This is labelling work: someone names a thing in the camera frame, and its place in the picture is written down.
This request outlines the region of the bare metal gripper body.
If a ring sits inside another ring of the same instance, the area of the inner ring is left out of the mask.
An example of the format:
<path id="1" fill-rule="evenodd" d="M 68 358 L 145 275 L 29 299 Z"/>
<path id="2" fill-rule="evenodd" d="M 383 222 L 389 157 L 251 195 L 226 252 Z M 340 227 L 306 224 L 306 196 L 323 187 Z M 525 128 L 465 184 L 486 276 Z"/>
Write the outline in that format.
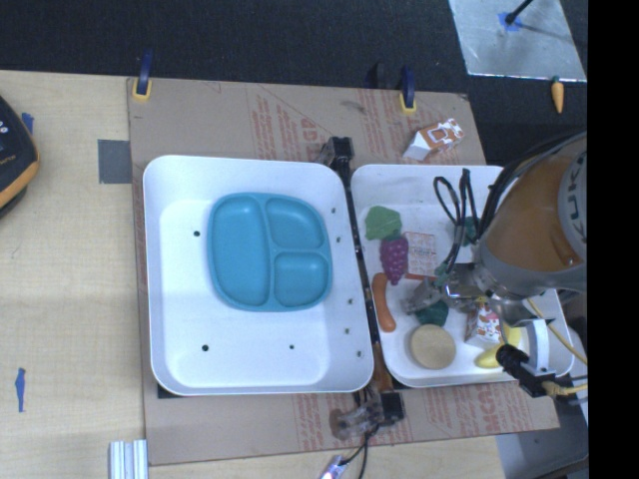
<path id="1" fill-rule="evenodd" d="M 495 294 L 494 278 L 480 263 L 457 263 L 434 281 L 440 298 L 449 307 L 462 312 L 472 311 L 480 302 L 488 302 Z"/>

